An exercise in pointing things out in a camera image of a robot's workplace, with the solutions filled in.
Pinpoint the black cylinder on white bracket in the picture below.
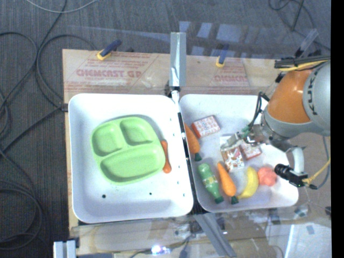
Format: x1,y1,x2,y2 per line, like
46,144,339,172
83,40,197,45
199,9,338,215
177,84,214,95
274,146,309,188

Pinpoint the red and white carton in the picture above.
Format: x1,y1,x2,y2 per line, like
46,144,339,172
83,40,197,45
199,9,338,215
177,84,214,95
220,143,246,173
191,115,221,139
239,140,263,161

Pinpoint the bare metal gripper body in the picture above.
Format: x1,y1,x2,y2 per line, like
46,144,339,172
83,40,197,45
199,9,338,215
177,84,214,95
242,124,271,145

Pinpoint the yellow banana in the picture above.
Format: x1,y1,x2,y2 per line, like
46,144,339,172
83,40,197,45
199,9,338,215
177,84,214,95
237,166,260,200

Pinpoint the green plastic bottle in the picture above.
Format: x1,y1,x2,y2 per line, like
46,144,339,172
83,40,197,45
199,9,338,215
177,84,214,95
197,162,225,205

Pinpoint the brown cardboard board red print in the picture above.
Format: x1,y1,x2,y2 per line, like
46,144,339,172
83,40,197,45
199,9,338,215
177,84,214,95
62,48,332,255

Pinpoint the pink round toy food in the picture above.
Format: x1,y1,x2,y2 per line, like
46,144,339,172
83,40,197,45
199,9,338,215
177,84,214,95
257,166,278,188

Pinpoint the orange carrot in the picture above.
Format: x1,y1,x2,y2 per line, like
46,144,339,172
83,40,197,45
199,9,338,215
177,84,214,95
216,161,240,205
184,123,203,162

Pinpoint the white plastic tray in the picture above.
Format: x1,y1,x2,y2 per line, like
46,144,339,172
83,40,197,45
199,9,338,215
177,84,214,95
178,94,300,213
68,92,195,224

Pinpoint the green divided plate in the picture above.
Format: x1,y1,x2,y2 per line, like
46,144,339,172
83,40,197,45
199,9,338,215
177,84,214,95
90,116,167,186

